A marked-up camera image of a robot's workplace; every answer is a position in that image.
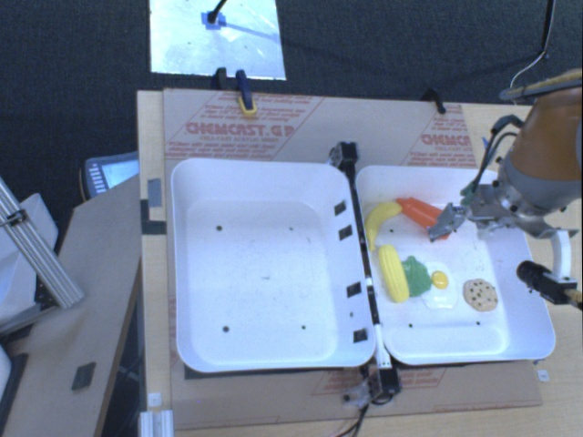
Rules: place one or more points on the thin black and white rod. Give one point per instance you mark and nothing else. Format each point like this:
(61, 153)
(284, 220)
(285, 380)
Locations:
(364, 253)

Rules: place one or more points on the black cylinder on white bracket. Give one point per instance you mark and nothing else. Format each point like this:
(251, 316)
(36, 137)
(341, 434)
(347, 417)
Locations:
(542, 278)

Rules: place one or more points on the brown cardboard board red print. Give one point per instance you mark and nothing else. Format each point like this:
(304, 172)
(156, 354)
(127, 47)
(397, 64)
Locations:
(273, 125)

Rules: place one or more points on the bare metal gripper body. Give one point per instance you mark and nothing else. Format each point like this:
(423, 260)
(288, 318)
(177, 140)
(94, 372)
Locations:
(510, 207)

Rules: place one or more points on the orange carrot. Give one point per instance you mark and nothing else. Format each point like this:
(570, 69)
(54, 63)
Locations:
(421, 211)

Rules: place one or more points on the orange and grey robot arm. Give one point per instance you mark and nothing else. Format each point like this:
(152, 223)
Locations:
(549, 144)

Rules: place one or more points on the white plastic tray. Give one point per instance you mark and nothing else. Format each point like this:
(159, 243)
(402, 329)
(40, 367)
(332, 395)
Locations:
(268, 271)
(455, 335)

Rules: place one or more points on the brown chocolate chip biscuit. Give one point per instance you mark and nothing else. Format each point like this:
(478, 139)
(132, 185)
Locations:
(479, 295)

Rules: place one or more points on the green lettuce leaf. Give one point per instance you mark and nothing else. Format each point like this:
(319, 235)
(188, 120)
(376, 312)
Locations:
(418, 279)

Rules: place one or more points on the white fried egg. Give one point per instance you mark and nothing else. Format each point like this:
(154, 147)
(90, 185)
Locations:
(441, 296)

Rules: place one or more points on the yellow corn cob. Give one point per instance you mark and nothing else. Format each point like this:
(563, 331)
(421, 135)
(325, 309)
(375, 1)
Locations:
(394, 273)

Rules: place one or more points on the yellow banana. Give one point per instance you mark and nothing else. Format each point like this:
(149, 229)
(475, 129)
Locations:
(378, 219)

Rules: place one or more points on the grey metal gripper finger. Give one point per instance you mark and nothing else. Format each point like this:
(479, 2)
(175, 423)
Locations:
(491, 230)
(445, 222)

